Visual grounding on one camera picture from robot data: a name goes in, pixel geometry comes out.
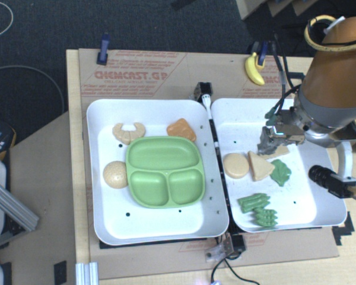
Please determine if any beige croissant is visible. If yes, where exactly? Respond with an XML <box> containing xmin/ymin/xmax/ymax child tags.
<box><xmin>112</xmin><ymin>122</ymin><xmax>146</xmax><ymax>145</ymax></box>

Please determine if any beige triangular sandwich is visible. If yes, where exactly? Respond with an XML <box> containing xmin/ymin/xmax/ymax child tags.
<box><xmin>247</xmin><ymin>150</ymin><xmax>276</xmax><ymax>182</ymax></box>

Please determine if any orange bread slice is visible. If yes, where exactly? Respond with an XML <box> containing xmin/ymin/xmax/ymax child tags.
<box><xmin>166</xmin><ymin>118</ymin><xmax>197</xmax><ymax>143</ymax></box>

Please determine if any beige round biscuit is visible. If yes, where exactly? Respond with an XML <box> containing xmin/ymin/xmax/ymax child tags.
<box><xmin>222</xmin><ymin>153</ymin><xmax>250</xmax><ymax>179</ymax></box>

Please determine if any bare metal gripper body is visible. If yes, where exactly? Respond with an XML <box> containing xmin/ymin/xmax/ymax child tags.
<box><xmin>272</xmin><ymin>107</ymin><xmax>356</xmax><ymax>148</ymax></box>

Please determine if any white plastic tray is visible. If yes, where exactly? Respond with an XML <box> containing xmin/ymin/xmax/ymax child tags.
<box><xmin>209</xmin><ymin>97</ymin><xmax>348</xmax><ymax>233</ymax></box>
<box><xmin>85</xmin><ymin>99</ymin><xmax>230</xmax><ymax>246</ymax></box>

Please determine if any beige flat bread slice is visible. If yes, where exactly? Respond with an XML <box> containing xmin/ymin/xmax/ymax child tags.
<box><xmin>262</xmin><ymin>145</ymin><xmax>290</xmax><ymax>160</ymax></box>

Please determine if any yellow banana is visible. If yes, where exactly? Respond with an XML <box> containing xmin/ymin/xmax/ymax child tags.
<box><xmin>244</xmin><ymin>52</ymin><xmax>266</xmax><ymax>86</ymax></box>

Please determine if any green divided plate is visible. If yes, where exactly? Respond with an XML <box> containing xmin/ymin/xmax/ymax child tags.
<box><xmin>125</xmin><ymin>135</ymin><xmax>207</xmax><ymax>209</ymax></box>

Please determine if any green bean bundle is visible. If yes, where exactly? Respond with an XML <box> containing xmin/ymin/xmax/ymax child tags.
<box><xmin>237</xmin><ymin>192</ymin><xmax>271</xmax><ymax>214</ymax></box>
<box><xmin>253</xmin><ymin>207</ymin><xmax>278</xmax><ymax>227</ymax></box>

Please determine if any brown cardboard board red print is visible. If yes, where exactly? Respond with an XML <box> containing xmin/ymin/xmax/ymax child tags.
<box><xmin>78</xmin><ymin>48</ymin><xmax>341</xmax><ymax>280</ymax></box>

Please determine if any beige round bun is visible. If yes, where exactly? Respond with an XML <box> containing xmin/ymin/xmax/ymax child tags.
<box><xmin>103</xmin><ymin>160</ymin><xmax>129</xmax><ymax>189</ymax></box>

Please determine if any green lettuce leaf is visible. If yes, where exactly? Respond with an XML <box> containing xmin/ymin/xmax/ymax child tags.
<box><xmin>269</xmin><ymin>159</ymin><xmax>293</xmax><ymax>187</ymax></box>

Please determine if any black cylinder on white bracket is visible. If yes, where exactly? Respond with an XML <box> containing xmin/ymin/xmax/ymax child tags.
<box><xmin>307</xmin><ymin>141</ymin><xmax>356</xmax><ymax>201</ymax></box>

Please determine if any thin black and white rod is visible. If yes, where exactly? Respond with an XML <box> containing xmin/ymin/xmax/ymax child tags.
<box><xmin>201</xmin><ymin>94</ymin><xmax>236</xmax><ymax>235</ymax></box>

